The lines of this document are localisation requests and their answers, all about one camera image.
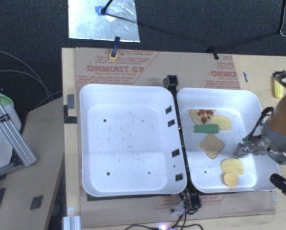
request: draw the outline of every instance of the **empty white tray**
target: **empty white tray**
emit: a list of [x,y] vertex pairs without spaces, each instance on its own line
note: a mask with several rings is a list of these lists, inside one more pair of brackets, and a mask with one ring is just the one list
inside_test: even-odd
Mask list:
[[82,183],[92,196],[177,194],[187,179],[172,94],[89,84],[80,92]]
[[[184,144],[193,185],[204,193],[224,193],[240,191],[275,190],[269,178],[279,173],[278,165],[266,155],[247,155],[240,160],[244,174],[238,175],[236,188],[228,187],[223,182],[220,163],[233,158],[237,144],[248,135],[261,115],[258,98],[249,91],[217,89],[181,89],[177,95]],[[215,159],[210,159],[200,149],[199,144],[206,134],[194,133],[194,122],[189,116],[189,109],[215,109],[215,115],[228,117],[232,130],[220,130],[215,134],[225,142],[225,147]]]

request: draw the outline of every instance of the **dark floor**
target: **dark floor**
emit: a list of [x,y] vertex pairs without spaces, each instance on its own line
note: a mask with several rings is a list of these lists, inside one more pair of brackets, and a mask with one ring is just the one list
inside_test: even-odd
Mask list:
[[[286,56],[286,37],[278,33],[282,0],[135,2],[141,42],[120,48],[205,52],[212,46],[218,53]],[[31,66],[51,93],[62,89],[61,48],[78,46],[112,47],[112,42],[69,39],[68,0],[0,0],[0,50]],[[0,70],[33,75],[2,53]],[[35,79],[15,72],[0,72],[0,92],[14,100],[23,121],[47,97]]]

